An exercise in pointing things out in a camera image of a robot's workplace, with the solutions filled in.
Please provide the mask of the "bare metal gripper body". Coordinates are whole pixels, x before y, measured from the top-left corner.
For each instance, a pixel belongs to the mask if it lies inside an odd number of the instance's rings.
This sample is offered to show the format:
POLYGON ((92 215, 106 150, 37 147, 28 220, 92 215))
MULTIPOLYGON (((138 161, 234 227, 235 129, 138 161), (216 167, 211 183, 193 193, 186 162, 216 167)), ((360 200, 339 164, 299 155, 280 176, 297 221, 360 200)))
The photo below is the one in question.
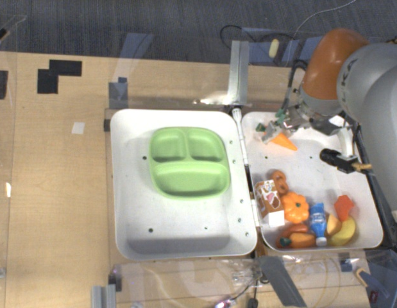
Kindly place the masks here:
POLYGON ((279 128, 282 124, 285 124, 288 128, 292 128, 293 131, 312 126, 310 117, 303 113, 299 105, 287 108, 281 107, 275 114, 274 122, 279 128))

